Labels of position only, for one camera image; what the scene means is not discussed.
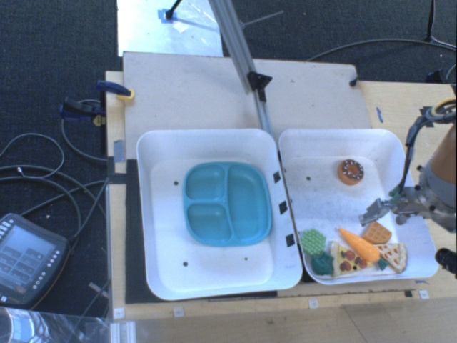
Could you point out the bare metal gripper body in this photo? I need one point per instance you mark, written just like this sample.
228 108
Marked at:
417 203

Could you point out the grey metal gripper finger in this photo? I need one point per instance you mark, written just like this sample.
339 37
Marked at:
375 210
401 219

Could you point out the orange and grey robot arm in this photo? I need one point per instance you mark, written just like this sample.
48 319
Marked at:
444 155

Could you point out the orange waffle biscuit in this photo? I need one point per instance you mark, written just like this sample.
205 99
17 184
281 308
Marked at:
376 233

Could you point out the orange carrot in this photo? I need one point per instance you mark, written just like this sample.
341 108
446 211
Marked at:
358 244

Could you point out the lattice pie slice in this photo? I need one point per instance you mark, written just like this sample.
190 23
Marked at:
394 257

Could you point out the brown chocolate doughnut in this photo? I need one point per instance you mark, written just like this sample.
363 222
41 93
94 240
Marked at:
350 173

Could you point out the white plastic tray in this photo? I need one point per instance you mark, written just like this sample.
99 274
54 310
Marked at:
317 198
168 206

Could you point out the pizza slice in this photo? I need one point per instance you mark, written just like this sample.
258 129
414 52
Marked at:
346 261

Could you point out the green broccoli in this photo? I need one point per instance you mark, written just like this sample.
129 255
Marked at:
322 263

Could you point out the thin black rod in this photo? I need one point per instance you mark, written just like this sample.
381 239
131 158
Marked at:
287 198

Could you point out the blue divided plate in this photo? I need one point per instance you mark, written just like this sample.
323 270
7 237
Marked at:
228 206

